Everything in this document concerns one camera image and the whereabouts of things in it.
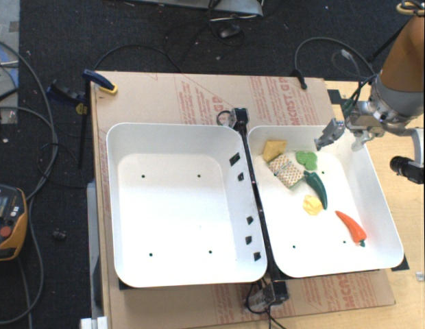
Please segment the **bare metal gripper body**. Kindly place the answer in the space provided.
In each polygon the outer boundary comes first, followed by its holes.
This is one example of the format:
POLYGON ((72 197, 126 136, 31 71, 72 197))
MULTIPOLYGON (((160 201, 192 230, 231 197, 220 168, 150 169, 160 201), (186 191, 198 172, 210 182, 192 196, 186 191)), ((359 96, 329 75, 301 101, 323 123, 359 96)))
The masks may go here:
POLYGON ((372 136, 383 136, 386 132, 401 135, 410 122, 410 117, 399 114, 380 100, 353 99, 345 103, 345 126, 356 136, 365 132, 372 136))

